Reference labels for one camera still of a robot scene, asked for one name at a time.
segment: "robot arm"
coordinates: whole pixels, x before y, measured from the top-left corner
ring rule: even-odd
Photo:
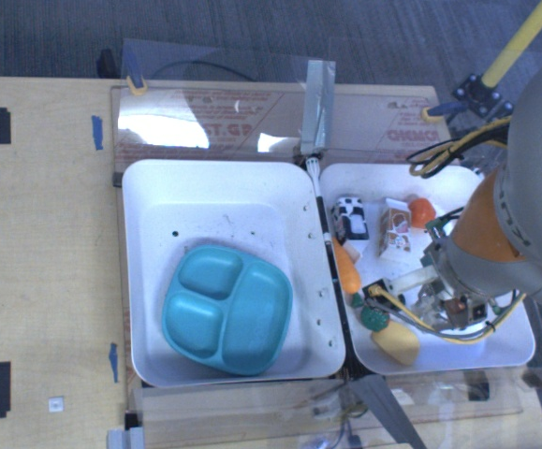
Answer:
[[[388,282],[394,297],[422,285],[413,314],[392,300],[409,322],[447,339],[439,331],[485,321],[488,305],[505,317],[523,297],[542,304],[542,69],[509,123],[506,161],[478,185],[449,235],[440,221],[427,226],[423,270]],[[506,294],[501,309],[495,298]]]
[[[516,106],[505,163],[478,186],[442,248],[433,252],[438,272],[449,266],[451,283],[470,295],[518,290],[542,304],[542,69]]]

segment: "yellow clip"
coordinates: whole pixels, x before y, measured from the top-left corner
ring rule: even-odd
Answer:
[[[133,83],[133,80],[131,79],[131,77],[127,76],[126,78],[127,85],[129,85],[129,90],[131,90],[131,93],[134,94],[135,96],[142,96],[148,91],[148,84],[146,83],[146,80],[144,80],[143,77],[140,77],[140,78],[141,78],[141,87],[139,88],[136,87],[136,85]]]
[[[427,123],[439,123],[443,120],[443,115],[431,116],[429,114],[430,107],[425,107],[420,112],[420,117]]]

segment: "yellow wire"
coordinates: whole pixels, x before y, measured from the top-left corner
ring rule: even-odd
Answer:
[[[407,316],[412,318],[412,320],[415,323],[429,329],[430,331],[434,331],[432,326],[427,325],[424,321],[422,321],[420,318],[418,318],[413,312],[408,310],[398,298],[393,296],[388,291],[385,291],[378,284],[372,284],[367,289],[368,289],[368,292],[369,292],[369,294],[371,296],[373,296],[373,297],[382,296],[382,297],[386,298],[391,304],[396,306],[400,311],[404,312]],[[441,339],[446,340],[447,342],[453,342],[454,344],[475,344],[475,343],[477,343],[477,342],[479,342],[481,340],[484,340],[491,333],[493,333],[495,331],[495,329],[497,327],[499,327],[509,317],[509,315],[517,308],[517,306],[524,300],[525,297],[526,297],[526,295],[521,295],[520,297],[516,298],[514,300],[514,302],[512,303],[512,305],[507,310],[505,310],[504,314],[499,318],[497,323],[494,323],[494,324],[490,325],[485,330],[485,332],[483,334],[481,334],[480,336],[476,336],[475,338],[471,338],[469,340],[457,340],[455,338],[448,338],[447,336],[441,337]]]
[[[436,154],[439,154],[439,156],[437,156],[434,160],[430,161],[427,164],[413,163],[410,166],[410,174],[412,176],[420,176],[420,175],[424,175],[425,173],[428,173],[429,171],[432,171],[433,169],[441,165],[444,161],[446,161],[452,153],[455,153],[459,148],[461,148],[463,145],[465,145],[469,141],[472,141],[474,138],[477,138],[483,133],[486,133],[488,131],[491,131],[494,128],[497,128],[498,126],[503,126],[505,124],[510,123],[511,119],[512,117],[506,116],[505,118],[495,120],[491,123],[481,126],[477,130],[465,135],[459,140],[447,141],[447,142],[444,142],[442,145],[429,148],[425,152],[421,152],[417,154],[415,156],[415,159],[417,160],[424,160],[424,159],[427,159],[427,157],[431,157]]]
[[[485,144],[486,145],[496,146],[496,147],[502,148],[504,150],[507,149],[507,145],[505,143],[502,143],[501,141],[497,141],[495,139],[490,139],[489,141],[485,141]]]

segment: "yellow pole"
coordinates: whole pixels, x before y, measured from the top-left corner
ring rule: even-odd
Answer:
[[[507,70],[518,60],[541,29],[542,0],[481,77],[483,84],[488,88],[495,88]]]

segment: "metal bracket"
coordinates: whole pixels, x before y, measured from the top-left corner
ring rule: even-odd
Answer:
[[[111,429],[107,434],[106,447],[107,449],[144,449],[143,427],[132,427],[129,430]]]
[[[310,60],[301,124],[301,154],[321,153],[329,144],[334,93],[335,62]]]
[[[350,382],[349,386],[373,412],[395,442],[408,443],[414,449],[427,449],[383,376],[372,374]]]
[[[479,75],[469,75],[452,95],[476,116],[487,121],[510,116],[514,111],[514,104],[504,100],[497,88],[485,85]]]

